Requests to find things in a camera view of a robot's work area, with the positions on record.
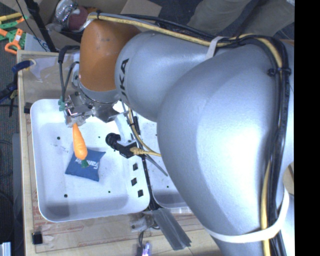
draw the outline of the floor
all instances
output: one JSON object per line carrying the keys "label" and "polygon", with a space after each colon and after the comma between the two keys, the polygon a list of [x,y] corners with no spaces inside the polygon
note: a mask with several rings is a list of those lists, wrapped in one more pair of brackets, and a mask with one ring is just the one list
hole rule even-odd
{"label": "floor", "polygon": [[[151,0],[162,6],[160,18],[180,24],[187,24],[198,3],[201,0]],[[225,30],[224,36],[232,34],[241,25],[250,10],[254,6],[253,0],[247,5],[242,15]],[[0,3],[0,16],[14,13],[12,9]],[[295,24],[292,23],[274,36],[278,39],[295,39]],[[13,81],[14,74],[11,71],[16,64],[15,55],[5,52],[6,40],[0,41],[0,90]],[[13,222],[15,218],[14,203],[14,173],[13,173],[13,135],[19,133],[19,116],[17,100],[14,102],[12,116],[9,117],[10,100],[0,103],[0,244],[5,241],[14,241]]]}

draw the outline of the gray pants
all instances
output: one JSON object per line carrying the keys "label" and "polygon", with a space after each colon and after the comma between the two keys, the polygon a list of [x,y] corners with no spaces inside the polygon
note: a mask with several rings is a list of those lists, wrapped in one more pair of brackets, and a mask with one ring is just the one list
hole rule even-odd
{"label": "gray pants", "polygon": [[[251,0],[203,0],[188,26],[217,35],[242,13]],[[241,34],[274,36],[295,21],[295,7],[286,0],[262,0],[250,13]]]}

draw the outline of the orange carrot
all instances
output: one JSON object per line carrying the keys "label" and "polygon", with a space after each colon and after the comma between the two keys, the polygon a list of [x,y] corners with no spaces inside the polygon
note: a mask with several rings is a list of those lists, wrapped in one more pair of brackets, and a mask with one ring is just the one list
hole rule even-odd
{"label": "orange carrot", "polygon": [[88,150],[77,123],[74,123],[72,126],[72,138],[75,157],[81,160],[82,167],[87,167],[88,162],[86,161],[86,157],[88,155]]}

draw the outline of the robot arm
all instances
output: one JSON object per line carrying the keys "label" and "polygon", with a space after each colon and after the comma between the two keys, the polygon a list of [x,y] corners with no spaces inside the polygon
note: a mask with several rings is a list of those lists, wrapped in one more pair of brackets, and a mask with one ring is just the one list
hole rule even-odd
{"label": "robot arm", "polygon": [[[261,194],[270,172],[274,189],[268,189],[267,206],[275,212],[268,212],[267,222],[273,224],[284,195],[281,178],[294,161],[294,78],[288,74],[289,67],[294,72],[293,48],[244,36],[226,39],[222,45],[229,47],[206,60],[208,44],[155,31],[128,32],[124,26],[123,34],[129,36],[107,60],[109,53],[100,55],[110,48],[106,44],[99,51],[100,33],[85,39],[96,23],[114,26],[95,20],[84,31],[78,104],[109,122],[117,115],[111,107],[121,100],[156,122],[161,156],[173,183],[203,226],[215,233],[236,236],[261,229]],[[97,73],[85,79],[88,70],[92,72],[86,76]],[[66,118],[72,120],[74,100],[66,102]],[[291,196],[285,224],[272,240],[283,240],[284,246],[278,247],[287,255],[295,254],[293,216]],[[214,240],[226,256],[264,255],[261,241]]]}

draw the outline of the blue cloth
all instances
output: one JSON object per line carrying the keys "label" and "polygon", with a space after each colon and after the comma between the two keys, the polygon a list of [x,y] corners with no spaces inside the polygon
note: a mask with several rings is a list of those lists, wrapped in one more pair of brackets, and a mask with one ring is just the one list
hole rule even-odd
{"label": "blue cloth", "polygon": [[79,158],[76,158],[76,155],[73,152],[70,163],[65,171],[65,174],[75,175],[98,182],[98,169],[100,159],[104,156],[106,152],[100,152],[91,149],[87,150],[88,155],[86,156],[86,161],[88,162],[89,166],[83,168],[81,166],[81,160]]}

